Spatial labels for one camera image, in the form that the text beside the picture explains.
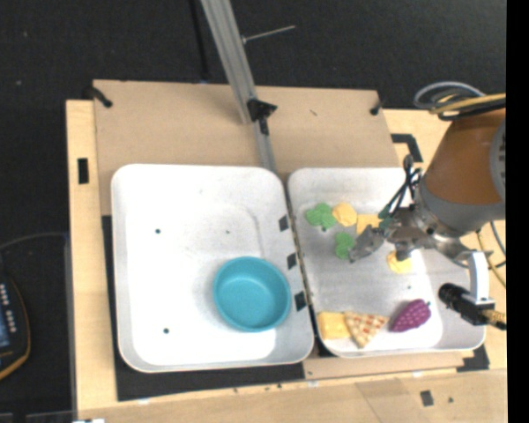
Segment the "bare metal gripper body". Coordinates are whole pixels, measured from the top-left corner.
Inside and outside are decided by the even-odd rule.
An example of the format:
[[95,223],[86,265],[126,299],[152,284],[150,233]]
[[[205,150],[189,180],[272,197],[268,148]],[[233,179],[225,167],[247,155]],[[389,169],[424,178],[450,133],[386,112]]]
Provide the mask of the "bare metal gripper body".
[[471,251],[461,241],[463,235],[421,207],[397,209],[387,229],[387,241],[393,245],[396,241],[412,240],[418,249],[434,249],[457,263]]

